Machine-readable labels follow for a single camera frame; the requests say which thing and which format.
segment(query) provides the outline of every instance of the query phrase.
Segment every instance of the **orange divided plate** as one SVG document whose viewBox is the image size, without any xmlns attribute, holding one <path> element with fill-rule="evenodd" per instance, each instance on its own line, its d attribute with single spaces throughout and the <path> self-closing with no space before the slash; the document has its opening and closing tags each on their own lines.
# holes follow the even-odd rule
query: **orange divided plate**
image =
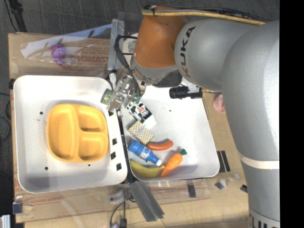
<svg viewBox="0 0 304 228">
<path fill-rule="evenodd" d="M 93 162 L 108 150 L 108 127 L 99 110 L 86 105 L 58 104 L 47 119 L 50 153 L 65 162 Z"/>
</svg>

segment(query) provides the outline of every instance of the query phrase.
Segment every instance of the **yellow cable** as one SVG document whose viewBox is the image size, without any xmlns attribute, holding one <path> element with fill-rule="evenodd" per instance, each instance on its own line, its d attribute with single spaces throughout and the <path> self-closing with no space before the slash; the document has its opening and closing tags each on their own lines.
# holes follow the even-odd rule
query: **yellow cable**
<svg viewBox="0 0 304 228">
<path fill-rule="evenodd" d="M 145 12 L 142 11 L 143 15 L 147 16 L 206 16 L 206 17 L 213 17 L 213 18 L 218 18 L 218 19 L 227 19 L 227 20 L 232 20 L 232 21 L 238 21 L 238 22 L 243 22 L 247 24 L 253 24 L 253 25 L 263 25 L 265 22 L 258 21 L 258 20 L 252 20 L 252 19 L 245 19 L 245 18 L 239 18 L 239 17 L 234 17 L 234 16 L 229 16 L 229 15 L 223 15 L 223 14 L 217 14 L 217 13 L 208 13 L 208 12 L 157 12 L 157 10 L 153 12 Z"/>
</svg>

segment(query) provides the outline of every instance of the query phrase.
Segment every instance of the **cardboard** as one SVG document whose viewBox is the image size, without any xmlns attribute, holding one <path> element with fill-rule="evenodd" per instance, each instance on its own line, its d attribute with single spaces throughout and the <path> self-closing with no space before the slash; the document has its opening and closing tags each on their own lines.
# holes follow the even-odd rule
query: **cardboard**
<svg viewBox="0 0 304 228">
<path fill-rule="evenodd" d="M 50 53 L 48 46 L 43 47 L 43 53 L 23 54 L 22 49 L 30 43 L 53 38 L 53 36 L 36 34 L 9 34 L 9 67 L 10 78 L 16 79 L 22 75 L 104 75 L 104 63 L 73 61 L 59 66 L 53 61 L 46 60 L 44 53 Z M 82 38 L 66 42 L 75 47 L 80 47 L 81 55 L 107 57 L 109 41 L 104 39 Z M 229 171 L 220 172 L 213 178 L 200 180 L 183 180 L 166 182 L 163 186 L 153 186 L 150 190 L 165 212 L 165 218 L 156 222 L 145 222 L 136 203 L 127 202 L 128 227 L 195 227 L 194 225 L 207 224 L 206 227 L 238 227 L 243 224 L 248 215 L 247 194 L 241 190 L 246 184 L 238 153 L 236 151 L 227 118 L 219 114 L 212 107 L 216 95 L 205 93 L 203 102 L 211 132 L 217 151 L 224 151 L 229 162 Z M 17 223 L 24 223 L 25 227 L 109 227 L 109 219 L 116 207 L 109 199 L 109 194 L 118 192 L 122 187 L 108 186 L 64 192 L 32 194 L 24 191 L 18 182 L 16 158 L 16 133 L 14 116 L 14 95 L 11 91 L 11 122 L 12 122 L 12 148 L 14 163 L 15 198 L 20 197 L 23 212 L 16 214 Z M 216 184 L 224 180 L 226 187 L 219 189 Z M 121 207 L 116 213 L 119 222 Z"/>
</svg>

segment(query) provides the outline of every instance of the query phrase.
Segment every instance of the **toy water bottle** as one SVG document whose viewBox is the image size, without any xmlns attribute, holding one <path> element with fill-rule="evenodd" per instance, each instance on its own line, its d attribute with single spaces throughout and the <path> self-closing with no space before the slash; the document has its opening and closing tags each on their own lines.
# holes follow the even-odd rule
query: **toy water bottle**
<svg viewBox="0 0 304 228">
<path fill-rule="evenodd" d="M 160 166 L 162 164 L 162 160 L 157 158 L 152 150 L 147 148 L 146 146 L 140 144 L 136 140 L 133 140 L 133 142 L 130 144 L 129 151 L 135 153 L 137 156 L 142 158 L 145 161 L 153 162 L 155 165 Z"/>
</svg>

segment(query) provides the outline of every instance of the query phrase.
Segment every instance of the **black floor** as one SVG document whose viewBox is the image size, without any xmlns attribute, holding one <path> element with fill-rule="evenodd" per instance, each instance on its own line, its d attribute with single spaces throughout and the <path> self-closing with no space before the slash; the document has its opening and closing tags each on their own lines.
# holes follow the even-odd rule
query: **black floor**
<svg viewBox="0 0 304 228">
<path fill-rule="evenodd" d="M 11 213 L 12 149 L 9 97 L 8 33 L 18 30 L 0 0 L 0 216 Z M 229 8 L 268 20 L 280 18 L 280 0 L 19 0 L 29 33 L 61 35 L 110 24 L 112 19 L 129 18 L 128 31 L 136 31 L 143 5 L 159 4 L 189 8 Z"/>
</svg>

